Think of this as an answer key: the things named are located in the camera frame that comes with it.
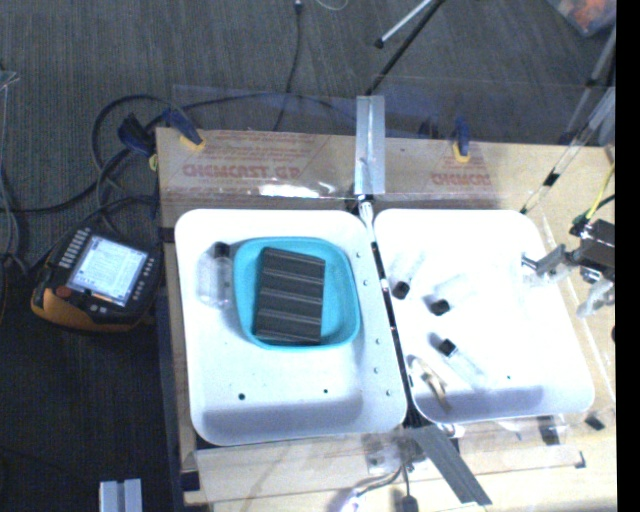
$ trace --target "white tray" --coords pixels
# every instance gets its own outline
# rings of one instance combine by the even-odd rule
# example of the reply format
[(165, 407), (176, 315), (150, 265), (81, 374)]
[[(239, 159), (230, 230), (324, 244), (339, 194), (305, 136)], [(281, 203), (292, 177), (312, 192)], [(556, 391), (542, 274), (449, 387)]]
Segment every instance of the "white tray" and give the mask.
[[(340, 247), (354, 273), (362, 327), (347, 344), (296, 352), (262, 348), (234, 309), (196, 293), (200, 256), (216, 241), (319, 237)], [(407, 402), (375, 262), (362, 222), (340, 211), (192, 210), (175, 228), (191, 419), (221, 446), (320, 435), (388, 432)]]
[[(385, 210), (375, 232), (390, 286), (407, 262), (424, 261), (404, 300), (392, 299), (405, 359), (420, 357), (447, 384), (450, 410), (412, 374), (417, 408), (438, 423), (465, 423), (581, 412), (594, 399), (593, 382), (556, 285), (530, 287), (521, 256), (545, 249), (535, 225), (512, 211)], [(442, 316), (424, 298), (438, 283), (463, 273), (478, 294)], [(472, 389), (445, 362), (434, 341), (449, 338), (490, 377)]]

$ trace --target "beige table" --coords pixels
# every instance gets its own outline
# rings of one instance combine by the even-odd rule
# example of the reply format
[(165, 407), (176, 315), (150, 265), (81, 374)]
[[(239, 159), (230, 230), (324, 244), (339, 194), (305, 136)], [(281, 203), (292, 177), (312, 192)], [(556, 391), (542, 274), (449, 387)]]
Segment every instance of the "beige table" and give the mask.
[[(238, 187), (251, 189), (259, 180), (247, 181), (246, 174), (244, 177), (227, 174), (221, 179), (220, 174), (216, 177), (211, 172), (214, 167), (206, 164), (210, 159), (210, 165), (221, 165), (221, 161), (225, 163), (224, 159), (234, 155), (233, 165), (246, 168), (261, 158), (259, 152), (249, 150), (259, 146), (264, 151), (265, 169), (283, 166), (303, 169), (304, 172), (296, 176), (286, 176), (290, 181), (310, 186), (317, 181), (314, 176), (318, 173), (329, 172), (334, 183), (344, 185), (348, 184), (353, 168), (352, 137), (305, 135), (296, 138), (291, 135), (287, 141), (282, 138), (286, 134), (271, 134), (257, 142), (256, 134), (253, 140), (243, 140), (245, 135), (240, 132), (237, 136), (231, 134), (230, 138), (229, 132), (220, 133), (226, 134), (227, 140), (233, 140), (232, 150), (229, 144), (216, 144), (215, 141), (220, 140), (218, 133), (207, 132), (208, 153), (197, 153), (193, 148), (180, 146), (171, 130), (159, 130), (159, 177), (165, 228), (171, 229), (179, 216), (190, 209), (233, 207), (239, 198), (242, 207), (264, 207), (265, 204), (277, 205), (277, 208), (344, 207), (340, 198), (301, 201), (253, 197), (255, 202), (247, 203), (246, 195), (238, 195)], [(285, 151), (283, 144), (290, 144), (291, 148)], [(405, 192), (420, 191), (422, 203), (430, 207), (489, 204), (519, 210), (563, 151), (564, 148), (557, 146), (474, 144), (471, 162), (459, 164), (452, 158), (447, 142), (387, 139), (387, 191), (393, 201), (380, 201), (376, 209), (416, 199)], [(566, 243), (568, 248), (577, 247), (578, 240), (568, 234), (571, 220), (594, 201), (610, 161), (610, 152), (604, 149), (583, 148), (544, 202), (530, 213), (550, 250), (558, 243)], [(201, 166), (199, 174), (194, 172), (195, 164)], [(192, 167), (185, 172), (187, 165)], [(605, 196), (612, 193), (614, 187), (611, 180)], [(613, 222), (613, 205), (599, 211), (598, 217)], [(185, 503), (215, 502), (216, 511), (339, 510), (350, 486), (374, 474), (361, 436), (196, 449), (197, 436), (189, 412), (185, 339), (173, 244), (165, 244), (165, 254), (181, 471), (197, 471), (200, 482), (199, 490), (184, 493)], [(578, 320), (573, 312), (586, 299), (588, 285), (574, 273), (562, 289), (594, 377), (597, 393), (593, 411), (605, 428), (596, 431), (579, 419), (570, 418), (570, 426), (560, 433), (561, 443), (547, 446), (535, 435), (535, 429), (516, 435), (494, 424), (467, 426), (468, 434), (459, 439), (460, 451), (494, 503), (489, 510), (606, 511), (617, 508), (615, 344), (610, 337), (615, 310), (604, 308), (586, 321)], [(430, 462), (418, 465), (410, 479), (412, 494), (418, 498), (421, 511), (460, 506)], [(394, 507), (399, 506), (397, 503), (403, 495), (401, 481), (373, 491), (366, 495), (365, 510), (396, 510)]]

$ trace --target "black pole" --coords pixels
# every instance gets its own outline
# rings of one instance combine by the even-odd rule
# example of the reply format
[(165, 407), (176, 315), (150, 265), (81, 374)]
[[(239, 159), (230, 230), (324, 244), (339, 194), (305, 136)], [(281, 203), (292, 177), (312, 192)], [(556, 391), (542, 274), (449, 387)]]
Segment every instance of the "black pole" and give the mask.
[(427, 11), (427, 13), (422, 17), (420, 22), (411, 31), (409, 36), (402, 42), (402, 44), (400, 45), (400, 48), (398, 48), (396, 53), (394, 53), (393, 56), (391, 57), (391, 59), (389, 59), (389, 62), (387, 62), (385, 67), (382, 69), (382, 71), (378, 74), (378, 76), (376, 76), (376, 78), (373, 81), (373, 83), (371, 84), (371, 86), (364, 93), (365, 96), (371, 96), (373, 94), (373, 92), (378, 88), (378, 86), (385, 79), (385, 77), (387, 76), (389, 71), (391, 71), (393, 69), (393, 66), (395, 66), (396, 63), (400, 60), (400, 58), (402, 57), (404, 52), (407, 51), (407, 48), (409, 48), (409, 46), (411, 46), (411, 43), (413, 42), (413, 40), (416, 37), (418, 37), (418, 34), (420, 34), (422, 29), (425, 27), (425, 25), (427, 23), (429, 23), (429, 20), (436, 13), (436, 11), (438, 10), (438, 7), (440, 7), (445, 1), (446, 0), (436, 0), (435, 1), (435, 3)]

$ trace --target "display screen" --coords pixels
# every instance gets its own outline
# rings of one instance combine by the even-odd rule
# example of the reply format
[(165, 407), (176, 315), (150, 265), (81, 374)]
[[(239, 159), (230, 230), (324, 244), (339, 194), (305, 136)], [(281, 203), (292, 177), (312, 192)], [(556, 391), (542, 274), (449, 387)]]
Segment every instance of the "display screen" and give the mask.
[(100, 236), (92, 236), (69, 288), (125, 306), (148, 254)]

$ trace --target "yellow wire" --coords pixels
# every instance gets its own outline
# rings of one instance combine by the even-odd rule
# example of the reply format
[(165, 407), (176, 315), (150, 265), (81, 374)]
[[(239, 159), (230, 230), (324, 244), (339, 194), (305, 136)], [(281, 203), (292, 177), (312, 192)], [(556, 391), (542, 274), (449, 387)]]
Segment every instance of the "yellow wire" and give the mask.
[(602, 199), (602, 196), (604, 195), (604, 191), (607, 188), (607, 185), (609, 184), (609, 181), (611, 180), (611, 176), (613, 176), (613, 173), (614, 173), (615, 169), (616, 169), (616, 161), (614, 160), (613, 163), (611, 164), (611, 167), (609, 167), (609, 171), (607, 172), (607, 176), (605, 177), (605, 180), (604, 180), (604, 183), (602, 184), (602, 187), (600, 187), (600, 191), (598, 192), (598, 196), (596, 197), (596, 200), (593, 203), (593, 206), (589, 209), (589, 211), (585, 215), (585, 219), (586, 220), (591, 219), (591, 217), (593, 217), (593, 214), (596, 213), (596, 210), (598, 209), (598, 205), (600, 204), (600, 200)]

